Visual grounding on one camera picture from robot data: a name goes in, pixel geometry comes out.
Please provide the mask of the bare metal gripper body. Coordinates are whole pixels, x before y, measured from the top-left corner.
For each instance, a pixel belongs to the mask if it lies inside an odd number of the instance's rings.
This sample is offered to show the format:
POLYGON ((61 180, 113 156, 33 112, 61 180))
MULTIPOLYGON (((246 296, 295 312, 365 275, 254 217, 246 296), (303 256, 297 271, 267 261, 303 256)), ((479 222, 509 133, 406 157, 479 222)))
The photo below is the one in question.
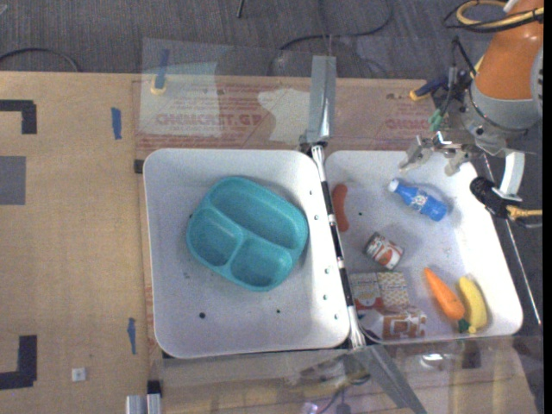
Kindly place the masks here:
POLYGON ((466 162, 482 154, 475 138, 460 129, 436 131, 430 138, 430 148, 454 162, 466 162))

